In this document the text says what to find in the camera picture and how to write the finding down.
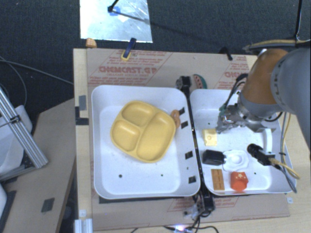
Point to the thin black rod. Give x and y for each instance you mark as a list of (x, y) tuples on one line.
[(194, 135)]

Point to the white plastic tray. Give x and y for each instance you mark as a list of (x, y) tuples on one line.
[(145, 178), (243, 139)]

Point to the orange toy waffle biscuit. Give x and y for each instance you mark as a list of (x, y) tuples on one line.
[(217, 179)]

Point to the yellow toy cheese wedge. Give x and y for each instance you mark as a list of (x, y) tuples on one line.
[(209, 137)]

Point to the toy watermelon slice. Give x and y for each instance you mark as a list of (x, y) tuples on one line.
[(200, 81)]

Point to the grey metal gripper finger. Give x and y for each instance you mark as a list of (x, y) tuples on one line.
[(230, 126), (219, 128)]

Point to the brown cardboard board, red print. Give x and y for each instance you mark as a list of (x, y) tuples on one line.
[(158, 67)]

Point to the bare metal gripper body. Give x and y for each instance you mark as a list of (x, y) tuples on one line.
[(236, 116)]

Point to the orange toy bread piece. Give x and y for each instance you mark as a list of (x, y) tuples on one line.
[(91, 43)]

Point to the white toy fried egg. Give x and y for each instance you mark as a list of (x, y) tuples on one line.
[(235, 159)]

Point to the orange toy pretzel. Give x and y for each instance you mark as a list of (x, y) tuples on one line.
[(176, 119)]

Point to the yellow divided plate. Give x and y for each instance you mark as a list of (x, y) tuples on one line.
[(145, 132)]

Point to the black rounded block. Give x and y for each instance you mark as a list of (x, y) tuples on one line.
[(212, 157)]

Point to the orange carton with stars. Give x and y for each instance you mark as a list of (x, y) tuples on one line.
[(239, 181)]

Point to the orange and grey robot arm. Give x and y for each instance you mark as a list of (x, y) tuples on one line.
[(262, 81)]

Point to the black cylinder on white bracket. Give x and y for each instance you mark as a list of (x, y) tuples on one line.
[(263, 157)]

